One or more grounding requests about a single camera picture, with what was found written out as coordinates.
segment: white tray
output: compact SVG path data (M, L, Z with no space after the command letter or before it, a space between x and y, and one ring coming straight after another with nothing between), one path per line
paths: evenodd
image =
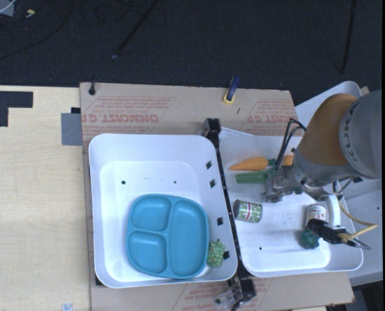
M301 138L293 136L286 149L291 154ZM220 143L227 191L231 205L240 199L261 203L263 186L238 184L237 171L229 170L235 163L255 156L276 158L283 137L228 136ZM244 267L256 277L277 277L329 271L352 271L362 265L361 249L345 244L330 244L320 239L316 249L304 249L299 236L305 226L306 207L317 203L306 194L285 196L277 203L262 203L262 217L257 224L235 220ZM341 214L341 224L354 232L351 219Z
M198 135L102 134L89 145L95 271L112 288L179 282L224 281L237 270L216 152ZM130 207L145 194L168 194L199 203L209 219L210 242L220 239L229 258L205 266L192 279L169 279L137 271L125 250Z

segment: yellow cable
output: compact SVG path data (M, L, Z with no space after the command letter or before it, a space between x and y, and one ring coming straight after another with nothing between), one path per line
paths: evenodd
M361 229L361 230L359 230L359 231L357 231L356 233L353 233L353 234L347 234L347 233L340 233L340 234L338 234L338 236L342 240L344 240L344 241L352 240L354 237L357 237L358 235L367 233L368 231L370 231L370 230L372 230L372 229L377 227L377 224L370 224L368 222L364 222L364 221L358 220L357 218L353 217L352 215L350 215L347 212L346 209L344 209L344 207L342 206L341 202L338 202L338 203L340 204L341 211L344 212L344 214L346 216L348 216L350 219L354 220L355 222L358 222L359 224L367 226L366 228Z

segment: green can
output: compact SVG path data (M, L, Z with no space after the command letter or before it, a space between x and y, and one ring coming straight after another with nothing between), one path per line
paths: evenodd
M262 205L236 200L233 204L233 214L237 220L257 223L262 218Z

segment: tin can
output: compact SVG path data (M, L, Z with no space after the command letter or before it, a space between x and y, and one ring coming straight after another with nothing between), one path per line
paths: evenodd
M319 204L310 204L307 207L307 221L305 225L308 224L309 220L318 219L327 221L327 209Z
M257 223L262 218L262 205L236 200L233 204L233 214L237 220Z

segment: light blue object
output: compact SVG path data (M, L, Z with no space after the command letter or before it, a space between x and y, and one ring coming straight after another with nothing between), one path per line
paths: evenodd
M205 267L208 245L208 217L200 204L147 194L131 206L126 254L137 270L173 279L195 277Z

